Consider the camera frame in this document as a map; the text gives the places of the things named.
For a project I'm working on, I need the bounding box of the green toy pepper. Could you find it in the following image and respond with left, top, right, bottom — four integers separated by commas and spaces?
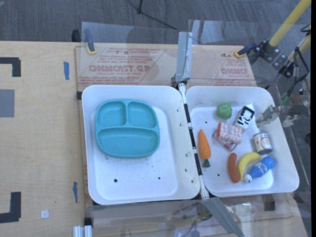
216, 103, 233, 119

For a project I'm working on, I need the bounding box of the thin black and white rod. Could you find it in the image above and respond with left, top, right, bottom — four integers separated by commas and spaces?
178, 82, 210, 199

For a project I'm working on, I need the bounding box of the brown cardboard board red print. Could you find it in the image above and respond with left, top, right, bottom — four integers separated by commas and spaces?
75, 42, 301, 229

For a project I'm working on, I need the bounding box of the orange and white packet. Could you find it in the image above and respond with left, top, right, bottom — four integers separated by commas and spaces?
217, 121, 243, 144

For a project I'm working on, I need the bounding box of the white and black carton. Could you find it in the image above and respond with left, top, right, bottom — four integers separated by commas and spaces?
233, 103, 255, 132

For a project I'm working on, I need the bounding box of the blue divided plate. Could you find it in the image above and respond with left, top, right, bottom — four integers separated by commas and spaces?
95, 99, 160, 159

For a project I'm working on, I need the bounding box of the white and orange can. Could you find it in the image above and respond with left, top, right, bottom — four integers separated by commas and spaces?
253, 132, 273, 155

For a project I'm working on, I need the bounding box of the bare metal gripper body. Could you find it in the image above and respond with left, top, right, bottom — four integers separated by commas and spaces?
278, 104, 311, 128

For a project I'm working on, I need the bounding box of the blue bottle white cap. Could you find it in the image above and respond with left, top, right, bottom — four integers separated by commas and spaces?
243, 156, 277, 184

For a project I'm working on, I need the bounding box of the yellow banana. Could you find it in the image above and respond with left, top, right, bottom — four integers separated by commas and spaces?
236, 152, 261, 181

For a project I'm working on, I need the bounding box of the orange toy carrot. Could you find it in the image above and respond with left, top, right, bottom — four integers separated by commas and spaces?
198, 128, 212, 168

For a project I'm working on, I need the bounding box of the red and white packet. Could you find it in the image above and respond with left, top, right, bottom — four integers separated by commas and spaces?
212, 131, 238, 152

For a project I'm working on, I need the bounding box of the white plastic tray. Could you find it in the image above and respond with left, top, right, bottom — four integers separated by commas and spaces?
81, 84, 201, 206
185, 85, 300, 198

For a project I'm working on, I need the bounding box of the orange toy sausage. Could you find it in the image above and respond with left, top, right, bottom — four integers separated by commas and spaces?
227, 153, 241, 183

